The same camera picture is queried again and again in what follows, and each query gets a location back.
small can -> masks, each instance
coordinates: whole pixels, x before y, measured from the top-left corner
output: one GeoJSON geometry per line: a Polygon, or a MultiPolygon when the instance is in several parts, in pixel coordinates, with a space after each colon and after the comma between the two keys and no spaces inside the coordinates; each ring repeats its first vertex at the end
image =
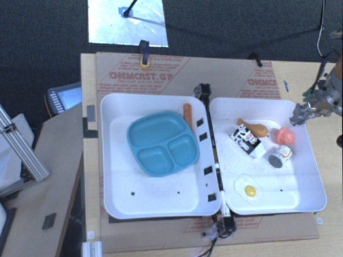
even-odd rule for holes
{"type": "Polygon", "coordinates": [[[273,167],[280,168],[291,156],[292,150],[285,145],[281,145],[269,156],[268,160],[273,167]]]}

fried egg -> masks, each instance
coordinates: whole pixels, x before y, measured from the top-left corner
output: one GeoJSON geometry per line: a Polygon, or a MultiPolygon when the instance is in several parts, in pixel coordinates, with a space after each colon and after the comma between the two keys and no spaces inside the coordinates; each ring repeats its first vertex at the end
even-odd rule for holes
{"type": "Polygon", "coordinates": [[[249,175],[242,174],[234,180],[234,190],[239,196],[252,205],[262,199],[262,189],[249,175]]]}

monitor screen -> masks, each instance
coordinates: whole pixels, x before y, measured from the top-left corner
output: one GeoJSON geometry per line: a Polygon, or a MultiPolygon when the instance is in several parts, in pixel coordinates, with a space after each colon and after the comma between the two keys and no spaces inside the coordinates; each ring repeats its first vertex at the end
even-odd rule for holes
{"type": "Polygon", "coordinates": [[[59,92],[58,95],[66,110],[74,107],[82,101],[81,87],[63,90],[59,92]]]}

table surface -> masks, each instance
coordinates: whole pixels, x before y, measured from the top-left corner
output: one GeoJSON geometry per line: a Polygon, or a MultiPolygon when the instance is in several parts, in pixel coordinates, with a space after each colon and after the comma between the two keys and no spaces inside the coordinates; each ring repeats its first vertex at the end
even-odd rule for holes
{"type": "Polygon", "coordinates": [[[32,183],[4,203],[16,209],[3,257],[59,256],[81,175],[83,152],[81,106],[46,121],[35,153],[50,175],[32,183]],[[46,216],[55,215],[52,226],[42,229],[46,216]]]}
{"type": "MultiPolygon", "coordinates": [[[[83,55],[82,87],[83,113],[86,117],[87,104],[96,103],[95,55],[83,55]]],[[[302,103],[302,93],[313,83],[319,63],[272,62],[282,99],[302,103]],[[288,84],[286,91],[284,81],[288,84]]],[[[330,72],[334,64],[327,64],[330,72]]],[[[312,149],[327,194],[327,205],[316,214],[323,220],[318,225],[319,239],[282,241],[244,245],[215,246],[212,256],[342,256],[343,204],[342,204],[342,149],[336,139],[342,134],[342,118],[333,114],[319,117],[306,123],[312,149]]],[[[97,129],[96,122],[88,124],[89,129],[97,129]]],[[[100,240],[98,151],[96,141],[84,140],[85,187],[86,187],[86,230],[95,231],[95,240],[100,240]]],[[[104,254],[104,257],[152,257],[152,256],[198,256],[208,248],[192,247],[171,250],[140,252],[120,252],[104,254]]]]}

black clip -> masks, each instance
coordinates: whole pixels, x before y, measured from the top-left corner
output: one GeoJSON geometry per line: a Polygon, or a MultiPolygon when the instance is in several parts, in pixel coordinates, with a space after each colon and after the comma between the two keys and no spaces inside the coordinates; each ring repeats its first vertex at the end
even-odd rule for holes
{"type": "Polygon", "coordinates": [[[0,134],[4,133],[4,132],[9,133],[11,131],[14,131],[16,128],[17,127],[16,127],[15,123],[11,123],[8,126],[4,127],[4,129],[2,131],[0,131],[0,134]]]}
{"type": "Polygon", "coordinates": [[[139,43],[138,52],[143,54],[140,58],[140,67],[149,67],[150,60],[149,60],[149,42],[141,40],[139,43]]]}
{"type": "Polygon", "coordinates": [[[261,61],[260,61],[260,59],[258,58],[257,53],[255,53],[255,52],[252,52],[251,54],[249,54],[249,56],[248,56],[247,59],[254,59],[254,60],[256,60],[256,63],[257,63],[257,65],[258,65],[259,67],[262,67],[262,66],[263,66],[262,63],[261,63],[261,61]]]}

